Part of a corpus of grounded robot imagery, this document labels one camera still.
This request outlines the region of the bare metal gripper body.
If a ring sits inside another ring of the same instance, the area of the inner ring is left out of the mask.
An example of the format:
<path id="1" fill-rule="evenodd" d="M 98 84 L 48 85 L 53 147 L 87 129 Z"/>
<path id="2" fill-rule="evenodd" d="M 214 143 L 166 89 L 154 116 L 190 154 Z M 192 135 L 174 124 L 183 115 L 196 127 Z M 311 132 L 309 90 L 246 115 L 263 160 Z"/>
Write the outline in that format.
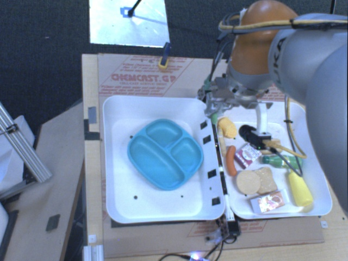
<path id="1" fill-rule="evenodd" d="M 242 106 L 255 108 L 258 100 L 272 85 L 269 76 L 225 76 L 206 80 L 198 90 L 197 98 L 208 108 Z"/>

